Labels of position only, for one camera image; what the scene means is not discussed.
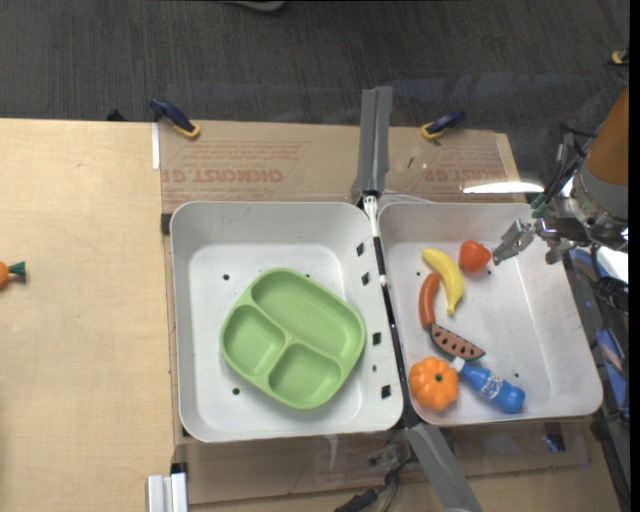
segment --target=toy watermelon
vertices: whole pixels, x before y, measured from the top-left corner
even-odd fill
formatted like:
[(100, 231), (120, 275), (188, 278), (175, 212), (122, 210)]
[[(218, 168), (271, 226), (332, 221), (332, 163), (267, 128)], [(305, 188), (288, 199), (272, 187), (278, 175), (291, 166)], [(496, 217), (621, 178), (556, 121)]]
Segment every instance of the toy watermelon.
[(459, 357), (465, 361), (473, 361), (485, 354), (485, 351), (477, 345), (439, 326), (435, 322), (429, 326), (429, 335), (435, 346), (450, 356)]

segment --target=toy pumpkin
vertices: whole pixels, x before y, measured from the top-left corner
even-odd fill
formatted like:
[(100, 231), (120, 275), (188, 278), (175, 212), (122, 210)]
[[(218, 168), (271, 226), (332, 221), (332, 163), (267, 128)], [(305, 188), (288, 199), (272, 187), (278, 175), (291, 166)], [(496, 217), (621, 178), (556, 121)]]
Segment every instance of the toy pumpkin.
[(420, 405), (444, 409), (458, 397), (458, 374), (446, 361), (426, 357), (411, 367), (409, 389)]

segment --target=blue bottle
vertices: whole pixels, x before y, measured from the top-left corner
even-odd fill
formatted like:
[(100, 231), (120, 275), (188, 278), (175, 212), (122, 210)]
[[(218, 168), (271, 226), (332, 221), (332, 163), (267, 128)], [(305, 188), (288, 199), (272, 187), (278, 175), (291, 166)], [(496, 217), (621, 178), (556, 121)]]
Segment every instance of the blue bottle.
[(522, 408), (526, 396), (522, 388), (510, 384), (488, 368), (472, 366), (459, 357), (451, 366), (480, 396), (495, 402), (504, 412), (515, 414)]

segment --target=gray carpet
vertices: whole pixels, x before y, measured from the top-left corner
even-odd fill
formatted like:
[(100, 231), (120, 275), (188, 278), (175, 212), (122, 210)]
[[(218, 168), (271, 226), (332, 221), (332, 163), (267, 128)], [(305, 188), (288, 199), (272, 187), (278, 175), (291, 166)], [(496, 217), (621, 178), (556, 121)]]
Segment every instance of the gray carpet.
[(151, 121), (163, 96), (194, 119), (357, 125), (388, 84), (393, 125), (465, 109), (547, 176), (558, 124), (595, 129), (622, 90), (604, 64), (629, 32), (629, 0), (0, 0), (0, 116)]

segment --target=green plate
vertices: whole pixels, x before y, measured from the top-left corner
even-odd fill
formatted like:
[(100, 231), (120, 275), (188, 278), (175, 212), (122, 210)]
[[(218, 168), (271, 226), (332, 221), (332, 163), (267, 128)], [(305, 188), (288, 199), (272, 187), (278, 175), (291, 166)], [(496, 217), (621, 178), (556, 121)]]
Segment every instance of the green plate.
[(364, 322), (349, 304), (285, 268), (260, 274), (220, 332), (227, 363), (266, 394), (297, 409), (331, 399), (364, 343)]

